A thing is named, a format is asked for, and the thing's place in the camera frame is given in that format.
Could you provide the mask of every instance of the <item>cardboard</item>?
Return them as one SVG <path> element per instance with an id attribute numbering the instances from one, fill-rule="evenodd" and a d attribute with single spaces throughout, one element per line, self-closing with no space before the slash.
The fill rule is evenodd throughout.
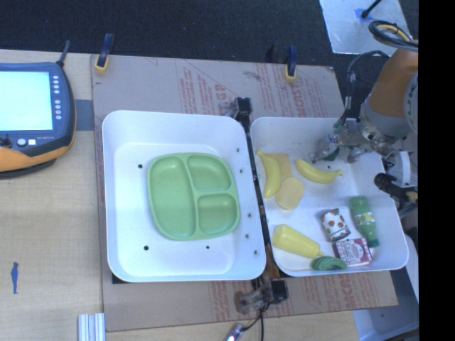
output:
<path id="1" fill-rule="evenodd" d="M 104 72 L 93 68 L 95 153 L 100 219 L 102 292 L 107 331 L 246 320 L 235 308 L 249 281 L 125 283 L 107 263 L 102 121 L 119 109 L 187 114 L 228 114 L 236 97 L 252 100 L 258 117 L 339 117 L 338 84 L 330 67 L 297 66 L 296 80 L 284 65 L 170 58 L 111 56 Z M 286 278 L 289 298 L 264 316 L 282 317 L 397 305 L 389 271 Z"/>

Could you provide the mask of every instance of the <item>screen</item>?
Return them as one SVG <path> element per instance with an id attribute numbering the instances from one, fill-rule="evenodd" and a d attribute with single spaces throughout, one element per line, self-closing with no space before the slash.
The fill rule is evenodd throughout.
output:
<path id="1" fill-rule="evenodd" d="M 0 131 L 52 129 L 49 73 L 0 71 Z"/>

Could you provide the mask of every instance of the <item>yellow banana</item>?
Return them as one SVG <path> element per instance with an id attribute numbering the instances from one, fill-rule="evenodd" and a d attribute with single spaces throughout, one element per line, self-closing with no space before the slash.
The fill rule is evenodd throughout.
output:
<path id="1" fill-rule="evenodd" d="M 265 174 L 267 176 L 262 195 L 264 198 L 269 198 L 277 193 L 279 185 L 282 181 L 282 172 L 278 161 L 275 158 L 264 154 L 261 150 L 258 150 L 256 154 L 261 157 L 265 168 Z"/>
<path id="2" fill-rule="evenodd" d="M 317 183 L 330 183 L 339 175 L 343 175 L 341 169 L 338 170 L 321 170 L 304 161 L 303 159 L 296 160 L 297 170 L 306 179 Z"/>

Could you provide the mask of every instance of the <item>green plate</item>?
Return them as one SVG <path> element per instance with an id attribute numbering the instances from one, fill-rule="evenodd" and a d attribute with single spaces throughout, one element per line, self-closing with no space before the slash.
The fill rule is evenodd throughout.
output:
<path id="1" fill-rule="evenodd" d="M 155 158 L 147 171 L 154 223 L 175 240 L 219 237 L 240 218 L 237 188 L 228 165 L 206 153 L 174 153 Z"/>

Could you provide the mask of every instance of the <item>light wood surface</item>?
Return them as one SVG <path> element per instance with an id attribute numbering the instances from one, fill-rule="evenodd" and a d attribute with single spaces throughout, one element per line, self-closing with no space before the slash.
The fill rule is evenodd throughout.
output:
<path id="1" fill-rule="evenodd" d="M 0 50 L 1 63 L 55 62 L 60 53 Z M 68 53 L 76 99 L 92 99 L 90 55 Z M 77 340 L 77 316 L 103 312 L 95 138 L 77 131 L 51 167 L 0 180 L 0 340 Z M 17 293 L 11 270 L 18 264 Z M 223 340 L 233 323 L 109 332 L 109 341 Z M 242 341 L 259 340 L 257 323 Z M 264 320 L 265 340 L 357 340 L 350 311 Z"/>

